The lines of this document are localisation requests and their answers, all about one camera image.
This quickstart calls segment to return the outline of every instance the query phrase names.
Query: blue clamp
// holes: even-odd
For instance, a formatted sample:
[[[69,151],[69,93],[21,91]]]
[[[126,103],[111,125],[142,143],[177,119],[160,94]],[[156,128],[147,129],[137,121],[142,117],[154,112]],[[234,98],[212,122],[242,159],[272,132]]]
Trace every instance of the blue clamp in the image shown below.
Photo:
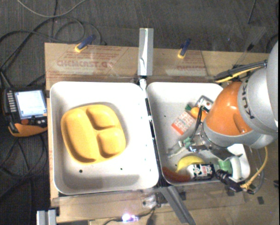
[[[79,43],[77,46],[75,46],[75,48],[74,48],[75,51],[80,53],[81,51],[86,49],[87,45],[91,44],[92,41],[94,41],[95,39],[96,39],[96,36],[94,34],[89,36],[88,38],[83,40],[81,43]]]
[[[185,43],[181,45],[180,50],[178,51],[178,55],[177,55],[179,58],[184,58],[185,57],[186,51],[187,51],[187,48],[188,48],[190,42],[191,42],[191,39],[188,38],[185,41]]]

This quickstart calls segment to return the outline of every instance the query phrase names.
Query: black floor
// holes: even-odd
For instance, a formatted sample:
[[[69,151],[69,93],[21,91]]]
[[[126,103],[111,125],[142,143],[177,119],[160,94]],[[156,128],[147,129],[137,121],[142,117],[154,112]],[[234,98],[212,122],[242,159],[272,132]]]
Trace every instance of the black floor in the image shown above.
[[[21,1],[34,12],[52,16],[82,0]],[[48,19],[17,0],[0,0],[0,66],[9,81],[2,79],[0,89],[42,85],[44,42],[78,43],[93,33],[94,44],[137,47],[139,28],[149,27],[154,28],[155,48],[178,49],[191,38],[192,50],[244,52],[253,44],[249,52],[268,53],[278,39],[279,0],[256,0],[248,23],[253,4],[254,0],[87,0],[66,17]],[[38,135],[15,141],[0,114],[0,163],[12,149],[0,164],[0,224],[36,224],[36,211],[50,206],[43,146],[47,134],[41,136],[44,143]]]

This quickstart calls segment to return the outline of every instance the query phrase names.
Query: yellow divided plate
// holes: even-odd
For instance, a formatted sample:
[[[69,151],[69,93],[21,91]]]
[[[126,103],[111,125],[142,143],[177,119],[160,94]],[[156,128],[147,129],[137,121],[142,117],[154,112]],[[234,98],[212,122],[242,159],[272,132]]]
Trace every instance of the yellow divided plate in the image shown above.
[[[125,135],[115,112],[106,105],[67,111],[61,119],[62,136],[70,156],[80,163],[99,163],[125,149]]]

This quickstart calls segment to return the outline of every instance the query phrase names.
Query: yellow banana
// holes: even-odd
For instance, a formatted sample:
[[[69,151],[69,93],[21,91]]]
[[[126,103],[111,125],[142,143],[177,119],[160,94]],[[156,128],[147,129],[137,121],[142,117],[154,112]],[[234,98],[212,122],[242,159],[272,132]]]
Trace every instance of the yellow banana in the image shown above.
[[[178,173],[180,170],[182,170],[183,168],[191,165],[191,164],[203,164],[205,163],[204,160],[200,157],[197,156],[186,156],[183,157],[179,160],[179,162],[177,163],[177,169],[176,172]]]

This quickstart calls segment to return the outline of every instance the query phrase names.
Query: screen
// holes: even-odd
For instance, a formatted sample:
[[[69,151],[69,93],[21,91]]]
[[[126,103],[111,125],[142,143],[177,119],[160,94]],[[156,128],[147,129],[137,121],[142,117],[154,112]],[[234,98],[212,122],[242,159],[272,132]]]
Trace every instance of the screen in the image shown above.
[[[14,95],[21,119],[29,119],[32,116],[42,117],[47,113],[41,90],[15,92]]]

